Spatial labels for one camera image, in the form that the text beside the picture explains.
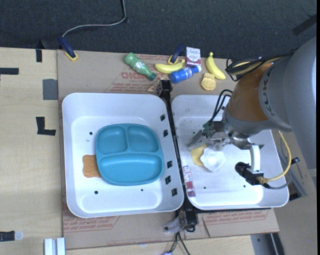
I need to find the blue divided plate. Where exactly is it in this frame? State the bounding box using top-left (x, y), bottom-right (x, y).
top-left (94, 123), bottom-right (165, 187)

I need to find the yellow banana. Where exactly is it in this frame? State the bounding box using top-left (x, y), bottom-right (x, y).
top-left (154, 58), bottom-right (186, 75)
top-left (205, 52), bottom-right (227, 81)

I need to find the brown cardboard board red print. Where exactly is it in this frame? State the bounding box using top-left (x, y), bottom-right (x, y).
top-left (56, 49), bottom-right (280, 250)

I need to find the green bottle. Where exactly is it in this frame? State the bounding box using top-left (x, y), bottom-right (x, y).
top-left (123, 52), bottom-right (158, 82)

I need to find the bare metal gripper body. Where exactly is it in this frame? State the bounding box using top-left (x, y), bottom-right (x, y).
top-left (202, 121), bottom-right (253, 150)

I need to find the orange biscuit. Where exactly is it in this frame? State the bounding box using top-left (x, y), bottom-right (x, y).
top-left (82, 154), bottom-right (102, 179)

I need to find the red and white carton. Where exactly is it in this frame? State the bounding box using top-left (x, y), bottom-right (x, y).
top-left (185, 46), bottom-right (202, 68)

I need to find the black cylinder on white bracket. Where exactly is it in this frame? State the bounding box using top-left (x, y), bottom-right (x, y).
top-left (234, 143), bottom-right (265, 186)

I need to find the red and white packet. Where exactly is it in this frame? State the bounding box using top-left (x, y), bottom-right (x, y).
top-left (182, 165), bottom-right (197, 198)

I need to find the yellow cheese slice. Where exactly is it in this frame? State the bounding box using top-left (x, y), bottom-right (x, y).
top-left (190, 144), bottom-right (207, 167)

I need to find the white plastic tray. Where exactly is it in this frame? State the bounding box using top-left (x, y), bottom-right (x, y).
top-left (61, 92), bottom-right (185, 219)
top-left (171, 94), bottom-right (290, 211)

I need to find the blue bottle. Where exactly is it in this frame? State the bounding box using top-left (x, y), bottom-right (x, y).
top-left (169, 65), bottom-right (203, 84)

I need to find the pizza slice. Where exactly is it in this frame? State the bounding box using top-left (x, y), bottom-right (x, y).
top-left (147, 80), bottom-right (162, 93)

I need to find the yellow corn cob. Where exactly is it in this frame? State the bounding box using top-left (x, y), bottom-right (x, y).
top-left (200, 72), bottom-right (217, 92)

